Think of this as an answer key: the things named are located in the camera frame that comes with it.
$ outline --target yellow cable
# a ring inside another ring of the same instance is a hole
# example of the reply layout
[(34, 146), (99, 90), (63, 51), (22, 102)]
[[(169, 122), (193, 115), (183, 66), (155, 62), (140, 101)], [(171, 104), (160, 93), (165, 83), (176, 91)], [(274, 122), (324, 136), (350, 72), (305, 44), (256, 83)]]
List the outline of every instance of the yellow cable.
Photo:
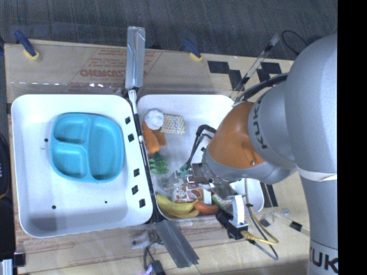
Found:
[[(248, 197), (248, 192), (246, 190), (246, 201), (248, 204), (250, 204), (250, 200), (249, 200), (249, 197)], [(264, 243), (267, 243), (268, 245), (277, 245), (279, 243), (279, 241), (271, 234), (269, 233), (264, 227), (263, 225), (259, 222), (259, 220), (257, 219), (257, 217), (255, 216), (255, 213), (253, 212), (252, 210), (252, 207), (248, 207), (248, 210), (251, 212), (252, 214), (252, 217), (254, 218), (254, 220), (256, 221), (257, 225), (260, 226), (260, 228), (267, 234), (269, 235), (273, 240), (274, 242), (272, 241), (268, 241), (266, 239), (262, 239), (260, 237), (256, 237), (254, 235), (252, 235), (250, 232), (248, 231), (241, 231), (241, 234), (243, 235), (244, 238), (248, 239), (248, 240), (253, 240), (253, 241), (261, 241), (261, 242), (264, 242)]]

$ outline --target brown object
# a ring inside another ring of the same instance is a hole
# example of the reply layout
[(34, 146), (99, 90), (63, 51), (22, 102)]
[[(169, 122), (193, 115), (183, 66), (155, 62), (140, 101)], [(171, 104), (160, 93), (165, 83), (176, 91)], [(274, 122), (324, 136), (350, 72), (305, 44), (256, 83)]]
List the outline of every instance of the brown object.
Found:
[(213, 214), (215, 214), (219, 211), (218, 205), (213, 204), (213, 205), (209, 206), (209, 205), (207, 205), (205, 203), (202, 203), (200, 201), (197, 201), (194, 204), (194, 208), (196, 210), (198, 210), (201, 214), (204, 214), (204, 215), (213, 215)]
[(158, 140), (158, 144), (161, 147), (164, 147), (167, 144), (166, 138), (165, 138), (165, 133), (159, 131), (159, 129), (153, 129), (152, 132), (154, 133), (155, 137)]
[(149, 153), (154, 154), (159, 151), (159, 143), (157, 138), (155, 137), (153, 131), (148, 127), (148, 125), (143, 122), (143, 136), (145, 141), (145, 146)]
[(210, 156), (222, 165), (245, 169), (264, 162), (248, 135), (248, 116), (253, 106), (242, 102), (232, 108), (208, 145)]

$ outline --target blue divided plate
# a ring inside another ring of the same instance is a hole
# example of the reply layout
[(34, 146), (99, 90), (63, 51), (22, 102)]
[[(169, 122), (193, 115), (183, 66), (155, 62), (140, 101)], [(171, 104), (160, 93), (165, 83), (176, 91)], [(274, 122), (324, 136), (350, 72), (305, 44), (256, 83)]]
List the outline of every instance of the blue divided plate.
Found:
[(121, 128), (111, 119), (88, 113), (65, 113), (52, 128), (51, 165), (60, 176), (85, 182), (108, 182), (123, 166)]

